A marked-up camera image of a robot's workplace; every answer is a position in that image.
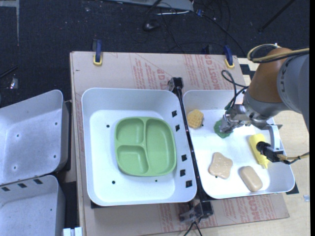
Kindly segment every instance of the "white tray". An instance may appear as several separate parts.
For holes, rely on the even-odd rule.
[[[69,113],[59,90],[0,108],[0,185],[62,169],[68,129]]]
[[[91,88],[82,96],[82,112],[87,189],[94,203],[100,206],[176,203],[195,197],[194,169],[176,95],[166,90]],[[120,171],[114,131],[116,123],[127,117],[160,118],[171,126],[177,151],[177,164],[171,173],[135,177]]]
[[[1,236],[60,236],[65,197],[54,176],[0,187]]]
[[[183,97],[186,114],[193,109],[199,109],[204,114],[203,126],[199,129],[189,129],[203,189],[216,199],[290,191],[295,185],[291,167],[281,162],[270,162],[268,169],[264,169],[256,162],[251,151],[248,138],[262,133],[266,142],[270,143],[268,131],[259,130],[252,125],[244,126],[234,129],[233,133],[224,139],[214,132],[215,123],[222,118],[224,107],[233,96],[233,90],[192,90],[186,92]],[[242,94],[237,100],[237,103],[242,102]],[[228,179],[216,178],[208,172],[215,152],[221,152],[233,161]],[[249,191],[239,176],[239,169],[248,165],[255,169],[263,182],[263,187],[257,192]]]

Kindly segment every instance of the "blue and yellow clamp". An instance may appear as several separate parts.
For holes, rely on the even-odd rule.
[[[234,63],[233,63],[233,56],[232,56],[231,49],[229,48],[228,45],[225,45],[223,47],[223,51],[226,57],[224,62],[228,68],[232,69],[234,67]]]
[[[102,40],[94,39],[93,40],[93,51],[95,54],[93,55],[93,64],[100,66],[102,65]]]

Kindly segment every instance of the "table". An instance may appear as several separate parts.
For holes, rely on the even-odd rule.
[[[171,77],[182,77],[184,90],[191,89],[232,89],[232,85],[220,77],[224,65],[224,56],[217,55],[175,55],[175,54],[137,54],[103,53],[102,66],[93,65],[92,52],[72,52],[70,54],[70,73],[73,107],[72,147],[76,162],[79,222],[84,235],[148,235],[165,233],[166,236],[183,235],[187,225],[171,221],[174,216],[163,221],[167,213],[176,214],[176,207],[165,205],[139,205],[132,207],[91,208],[86,191],[85,155],[83,143],[81,96],[93,87],[100,88],[136,88],[166,89]],[[239,63],[247,62],[233,57],[235,68],[230,70],[234,80],[240,84],[249,83],[243,76]],[[300,114],[280,113],[276,123],[283,124],[280,129],[286,153],[296,156],[309,151],[309,134]],[[303,159],[292,165],[298,194],[272,194],[257,197],[257,202],[268,202],[275,207],[274,215],[264,217],[256,223],[233,221],[230,217],[213,217],[201,229],[203,235],[310,235],[310,174],[309,159]],[[218,207],[229,207],[239,200],[216,201],[215,213],[222,213]]]

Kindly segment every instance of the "green plate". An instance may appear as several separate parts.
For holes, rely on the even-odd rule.
[[[167,122],[152,117],[130,117],[115,128],[118,166],[128,175],[153,177],[170,173],[176,166],[173,132]]]

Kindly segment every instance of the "green sponge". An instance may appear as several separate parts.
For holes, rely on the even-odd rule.
[[[221,119],[216,122],[216,124],[215,124],[215,126],[214,126],[214,130],[215,130],[215,133],[216,133],[218,136],[220,136],[221,138],[228,137],[228,136],[233,132],[233,131],[232,131],[232,132],[227,133],[227,134],[220,132],[220,125],[221,125]]]

